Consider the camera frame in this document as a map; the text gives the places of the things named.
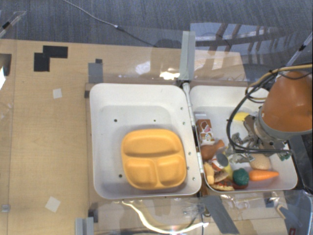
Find yellow bottle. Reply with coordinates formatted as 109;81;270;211
224;163;234;181

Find green broccoli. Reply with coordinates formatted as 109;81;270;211
232;168;250;187

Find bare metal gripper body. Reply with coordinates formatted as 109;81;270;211
244;114;291;156

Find yellow banana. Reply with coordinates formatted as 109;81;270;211
233;111;250;122

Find red and white can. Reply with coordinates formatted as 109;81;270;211
211;152;229;172

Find white plastic tray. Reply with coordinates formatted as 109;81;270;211
189;85;299;193
89;83;202;201

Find yellow french fries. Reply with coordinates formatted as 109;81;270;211
203;162;216;185

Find orange carrot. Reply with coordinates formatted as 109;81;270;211
248;169;280;182

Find brown burger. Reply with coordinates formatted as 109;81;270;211
214;171;229;184

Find pizza slice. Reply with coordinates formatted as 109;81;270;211
209;180;235;192

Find orange divided plate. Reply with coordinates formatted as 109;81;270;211
120;128;188;190

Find beige bread roll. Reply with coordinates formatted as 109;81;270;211
249;153;272;170

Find brown and white carton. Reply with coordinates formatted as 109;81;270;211
195;119;216;147

